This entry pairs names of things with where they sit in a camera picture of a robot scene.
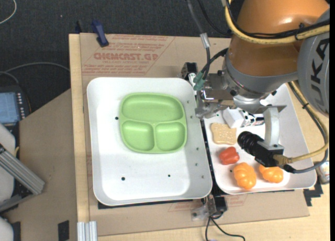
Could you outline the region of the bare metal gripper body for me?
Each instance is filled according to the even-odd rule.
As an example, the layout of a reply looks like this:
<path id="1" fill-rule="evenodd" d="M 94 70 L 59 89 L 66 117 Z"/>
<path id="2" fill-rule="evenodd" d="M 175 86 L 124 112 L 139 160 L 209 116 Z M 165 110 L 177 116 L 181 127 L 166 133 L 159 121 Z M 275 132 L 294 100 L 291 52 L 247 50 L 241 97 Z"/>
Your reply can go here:
<path id="1" fill-rule="evenodd" d="M 228 74 L 209 74 L 201 90 L 201 99 L 209 105 L 212 102 L 224 102 L 228 108 L 240 108 L 249 113 L 263 113 L 270 106 L 263 105 L 268 93 L 258 93 L 241 86 Z"/>

